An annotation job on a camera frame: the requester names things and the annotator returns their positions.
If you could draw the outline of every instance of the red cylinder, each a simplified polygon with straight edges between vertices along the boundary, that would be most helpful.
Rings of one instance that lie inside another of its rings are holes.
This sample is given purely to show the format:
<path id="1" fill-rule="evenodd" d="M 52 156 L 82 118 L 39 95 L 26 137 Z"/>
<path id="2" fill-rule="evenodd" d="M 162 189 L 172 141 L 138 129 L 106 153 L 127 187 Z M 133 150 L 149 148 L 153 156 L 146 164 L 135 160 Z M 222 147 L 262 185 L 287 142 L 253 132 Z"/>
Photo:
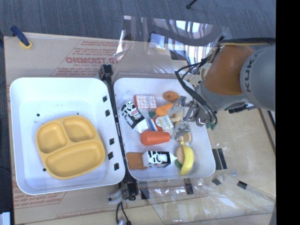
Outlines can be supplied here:
<path id="1" fill-rule="evenodd" d="M 171 135 L 168 132 L 143 131 L 141 133 L 141 142 L 145 146 L 166 143 L 170 139 Z"/>

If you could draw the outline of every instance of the yellow divided tray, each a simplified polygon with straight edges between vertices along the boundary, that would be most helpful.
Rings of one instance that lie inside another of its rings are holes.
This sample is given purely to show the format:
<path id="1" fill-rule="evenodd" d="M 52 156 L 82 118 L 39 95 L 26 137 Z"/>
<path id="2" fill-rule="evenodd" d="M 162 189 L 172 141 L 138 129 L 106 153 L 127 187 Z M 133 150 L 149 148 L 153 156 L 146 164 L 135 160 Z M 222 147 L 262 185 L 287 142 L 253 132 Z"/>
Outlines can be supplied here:
<path id="1" fill-rule="evenodd" d="M 57 179 L 74 178 L 92 171 L 105 160 L 105 149 L 93 124 L 74 115 L 39 127 L 36 144 L 45 169 Z"/>

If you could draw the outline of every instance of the yellow banana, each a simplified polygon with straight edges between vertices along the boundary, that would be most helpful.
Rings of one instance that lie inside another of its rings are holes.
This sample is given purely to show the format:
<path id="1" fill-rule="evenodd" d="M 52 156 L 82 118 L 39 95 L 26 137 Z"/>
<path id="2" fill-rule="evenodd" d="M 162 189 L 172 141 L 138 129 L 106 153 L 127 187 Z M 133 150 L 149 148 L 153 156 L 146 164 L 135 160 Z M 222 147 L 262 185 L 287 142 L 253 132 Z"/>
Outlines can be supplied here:
<path id="1" fill-rule="evenodd" d="M 183 152 L 184 152 L 184 162 L 180 171 L 180 175 L 185 175 L 187 174 L 194 163 L 194 151 L 188 147 L 183 141 L 180 142 L 180 144 L 183 147 Z"/>

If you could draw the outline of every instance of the red and white box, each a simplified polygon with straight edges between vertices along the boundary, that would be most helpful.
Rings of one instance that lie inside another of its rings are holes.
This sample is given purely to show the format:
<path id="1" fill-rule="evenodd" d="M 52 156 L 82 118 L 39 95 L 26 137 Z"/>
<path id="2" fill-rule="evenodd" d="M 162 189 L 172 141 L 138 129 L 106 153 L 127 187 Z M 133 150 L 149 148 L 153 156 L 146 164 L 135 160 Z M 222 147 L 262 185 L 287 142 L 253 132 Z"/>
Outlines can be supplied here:
<path id="1" fill-rule="evenodd" d="M 157 108 L 154 95 L 135 95 L 135 106 L 137 109 Z"/>

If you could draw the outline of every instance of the gray carpet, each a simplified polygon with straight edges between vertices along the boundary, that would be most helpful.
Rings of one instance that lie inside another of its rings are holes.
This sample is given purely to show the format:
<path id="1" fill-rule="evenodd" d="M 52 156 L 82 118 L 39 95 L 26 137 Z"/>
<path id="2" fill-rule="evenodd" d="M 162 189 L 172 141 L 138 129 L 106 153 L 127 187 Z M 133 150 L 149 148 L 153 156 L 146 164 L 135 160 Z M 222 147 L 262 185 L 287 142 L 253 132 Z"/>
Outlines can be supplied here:
<path id="1" fill-rule="evenodd" d="M 276 0 L 0 0 L 0 30 L 119 39 L 125 15 L 228 27 L 232 38 L 276 37 Z M 0 206 L 11 209 L 5 59 L 0 49 Z"/>

